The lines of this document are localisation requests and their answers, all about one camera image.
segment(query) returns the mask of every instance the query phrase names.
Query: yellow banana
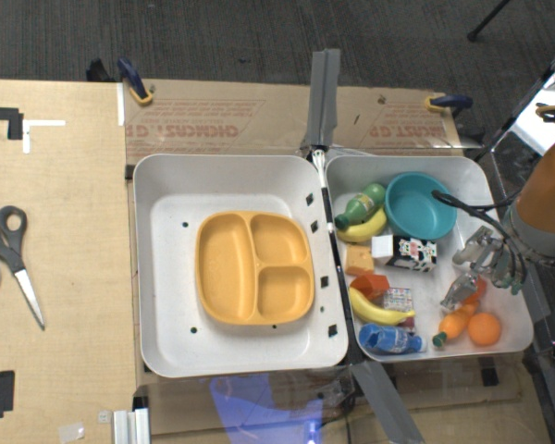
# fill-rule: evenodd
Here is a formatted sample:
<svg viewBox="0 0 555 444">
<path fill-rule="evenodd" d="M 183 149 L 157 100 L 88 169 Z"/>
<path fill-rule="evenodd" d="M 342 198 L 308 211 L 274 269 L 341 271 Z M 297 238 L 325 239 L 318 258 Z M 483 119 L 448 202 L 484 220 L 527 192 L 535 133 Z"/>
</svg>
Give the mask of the yellow banana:
<svg viewBox="0 0 555 444">
<path fill-rule="evenodd" d="M 382 232 L 386 225 L 387 215 L 385 214 L 385 208 L 380 207 L 374 215 L 363 224 L 349 226 L 344 230 L 338 229 L 337 236 L 341 241 L 347 241 L 349 243 L 369 241 L 372 237 Z"/>
<path fill-rule="evenodd" d="M 356 288 L 349 288 L 350 302 L 353 312 L 363 321 L 379 324 L 381 326 L 396 326 L 408 317 L 414 317 L 415 311 L 392 311 L 376 306 Z"/>
</svg>

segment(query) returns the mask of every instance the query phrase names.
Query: scissor blade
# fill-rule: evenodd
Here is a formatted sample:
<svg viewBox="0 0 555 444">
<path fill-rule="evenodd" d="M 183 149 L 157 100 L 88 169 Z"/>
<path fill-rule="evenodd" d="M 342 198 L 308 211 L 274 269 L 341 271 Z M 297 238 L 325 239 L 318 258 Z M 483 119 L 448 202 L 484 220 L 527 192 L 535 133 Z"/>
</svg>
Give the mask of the scissor blade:
<svg viewBox="0 0 555 444">
<path fill-rule="evenodd" d="M 20 270 L 15 273 L 15 277 L 18 280 L 18 284 L 22 289 L 22 293 L 25 295 L 25 299 L 31 308 L 35 319 L 39 323 L 41 329 L 45 329 L 45 322 L 43 321 L 43 315 L 41 314 L 41 310 L 39 309 L 39 303 L 37 302 L 37 297 L 35 296 L 35 291 L 33 290 L 33 286 L 31 284 L 31 279 L 29 278 L 29 274 L 27 270 Z"/>
</svg>

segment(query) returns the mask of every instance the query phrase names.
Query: gray scissor handle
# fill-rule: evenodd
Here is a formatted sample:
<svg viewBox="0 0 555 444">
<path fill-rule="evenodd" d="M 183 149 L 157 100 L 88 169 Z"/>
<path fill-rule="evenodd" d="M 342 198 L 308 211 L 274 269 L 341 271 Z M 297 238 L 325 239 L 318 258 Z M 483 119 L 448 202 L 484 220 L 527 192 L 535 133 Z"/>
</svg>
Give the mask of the gray scissor handle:
<svg viewBox="0 0 555 444">
<path fill-rule="evenodd" d="M 12 215 L 20 218 L 20 225 L 16 229 L 9 228 L 7 224 L 8 218 Z M 0 219 L 0 258 L 8 264 L 10 271 L 16 273 L 25 269 L 20 255 L 20 247 L 22 234 L 27 228 L 27 216 L 17 207 L 8 205 L 0 209 Z"/>
</svg>

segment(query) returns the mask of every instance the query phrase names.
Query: blue plastic bottle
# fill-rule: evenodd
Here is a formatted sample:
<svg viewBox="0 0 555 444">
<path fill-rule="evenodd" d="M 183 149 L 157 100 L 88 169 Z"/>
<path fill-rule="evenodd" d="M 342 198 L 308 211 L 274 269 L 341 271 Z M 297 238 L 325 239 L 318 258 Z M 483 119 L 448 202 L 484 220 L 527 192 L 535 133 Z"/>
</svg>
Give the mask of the blue plastic bottle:
<svg viewBox="0 0 555 444">
<path fill-rule="evenodd" d="M 394 326 L 365 324 L 360 329 L 359 341 L 362 347 L 374 353 L 423 352 L 427 349 L 426 340 Z"/>
</svg>

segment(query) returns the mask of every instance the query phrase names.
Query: teal bowl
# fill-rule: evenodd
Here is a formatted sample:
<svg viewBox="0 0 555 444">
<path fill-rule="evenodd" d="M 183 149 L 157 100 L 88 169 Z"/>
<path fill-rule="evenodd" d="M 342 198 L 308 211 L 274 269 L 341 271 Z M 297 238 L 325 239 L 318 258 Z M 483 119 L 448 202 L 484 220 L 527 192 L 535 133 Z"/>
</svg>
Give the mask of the teal bowl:
<svg viewBox="0 0 555 444">
<path fill-rule="evenodd" d="M 456 208 L 435 199 L 432 191 L 450 194 L 440 181 L 424 173 L 402 173 L 390 182 L 385 213 L 394 235 L 436 241 L 452 231 Z"/>
</svg>

